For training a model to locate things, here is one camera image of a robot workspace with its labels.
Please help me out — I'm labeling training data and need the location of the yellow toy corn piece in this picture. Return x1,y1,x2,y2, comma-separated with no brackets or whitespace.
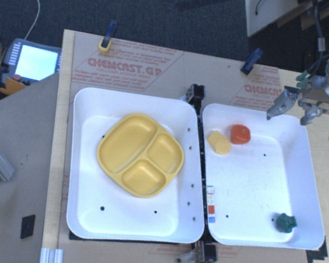
204,129,234,157

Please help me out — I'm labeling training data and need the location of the brown cardboard board red print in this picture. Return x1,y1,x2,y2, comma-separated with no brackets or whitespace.
40,31,329,263

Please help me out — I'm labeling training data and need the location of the orange round toy fruit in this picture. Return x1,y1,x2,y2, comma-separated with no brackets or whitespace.
228,123,253,147

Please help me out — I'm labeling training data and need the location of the black block with thin wires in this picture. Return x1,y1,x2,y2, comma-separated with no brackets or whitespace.
185,82,207,107
190,240,221,263

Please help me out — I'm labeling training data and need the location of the thin black and white rod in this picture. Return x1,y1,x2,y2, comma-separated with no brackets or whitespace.
176,101,226,245

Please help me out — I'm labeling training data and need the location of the yellow divided plate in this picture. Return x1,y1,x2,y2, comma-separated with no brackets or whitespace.
90,107,191,205

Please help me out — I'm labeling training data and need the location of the white plastic tray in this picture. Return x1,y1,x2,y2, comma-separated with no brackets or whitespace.
183,101,329,261
53,84,224,257

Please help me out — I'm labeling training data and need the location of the green toy broccoli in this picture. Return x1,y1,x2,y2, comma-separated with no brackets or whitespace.
273,211,299,236

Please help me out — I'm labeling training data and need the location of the white red blue carton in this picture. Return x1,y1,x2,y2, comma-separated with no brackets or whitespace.
201,184,222,225

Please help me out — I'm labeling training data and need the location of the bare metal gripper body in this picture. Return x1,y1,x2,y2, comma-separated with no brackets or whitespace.
296,68,329,114

